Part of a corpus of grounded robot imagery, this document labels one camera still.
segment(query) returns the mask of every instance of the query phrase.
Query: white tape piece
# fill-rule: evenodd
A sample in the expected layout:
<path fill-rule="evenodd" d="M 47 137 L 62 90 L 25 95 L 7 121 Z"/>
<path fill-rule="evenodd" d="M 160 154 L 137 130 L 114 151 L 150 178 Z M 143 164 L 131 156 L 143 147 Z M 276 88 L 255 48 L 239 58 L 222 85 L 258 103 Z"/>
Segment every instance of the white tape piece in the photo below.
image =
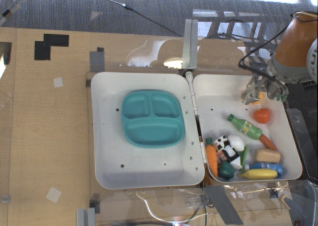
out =
<path fill-rule="evenodd" d="M 54 203 L 57 203 L 62 192 L 59 191 L 58 189 L 51 187 L 50 191 L 46 195 L 46 198 Z"/>
<path fill-rule="evenodd" d="M 54 87 L 62 87 L 63 86 L 63 80 L 61 77 L 57 77 L 54 79 Z"/>

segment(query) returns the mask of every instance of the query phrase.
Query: toy tomato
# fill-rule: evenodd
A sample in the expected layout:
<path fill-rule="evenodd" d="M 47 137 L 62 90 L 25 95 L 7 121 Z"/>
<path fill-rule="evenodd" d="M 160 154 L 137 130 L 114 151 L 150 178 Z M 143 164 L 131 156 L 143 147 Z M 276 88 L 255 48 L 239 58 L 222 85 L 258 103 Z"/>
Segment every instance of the toy tomato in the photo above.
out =
<path fill-rule="evenodd" d="M 253 113 L 253 118 L 261 124 L 266 124 L 270 119 L 270 111 L 267 108 L 258 109 Z"/>

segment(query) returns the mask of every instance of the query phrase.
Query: white egg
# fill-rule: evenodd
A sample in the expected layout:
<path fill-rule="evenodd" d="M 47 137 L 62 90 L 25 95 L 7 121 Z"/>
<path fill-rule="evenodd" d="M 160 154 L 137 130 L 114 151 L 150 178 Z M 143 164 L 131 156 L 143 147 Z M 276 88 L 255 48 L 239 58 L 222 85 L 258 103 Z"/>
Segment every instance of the white egg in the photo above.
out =
<path fill-rule="evenodd" d="M 244 142 L 240 136 L 231 134 L 228 136 L 228 140 L 236 151 L 240 152 L 244 150 Z"/>

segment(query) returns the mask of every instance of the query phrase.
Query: toy carrot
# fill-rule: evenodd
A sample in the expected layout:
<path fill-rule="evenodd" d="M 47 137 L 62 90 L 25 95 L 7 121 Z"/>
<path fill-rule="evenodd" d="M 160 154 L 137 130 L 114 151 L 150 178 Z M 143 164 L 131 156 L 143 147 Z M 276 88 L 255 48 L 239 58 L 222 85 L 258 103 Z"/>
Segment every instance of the toy carrot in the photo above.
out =
<path fill-rule="evenodd" d="M 217 151 L 214 146 L 211 145 L 212 139 L 206 139 L 207 146 L 205 147 L 205 153 L 207 154 L 208 165 L 211 173 L 216 178 L 218 177 L 218 157 Z"/>

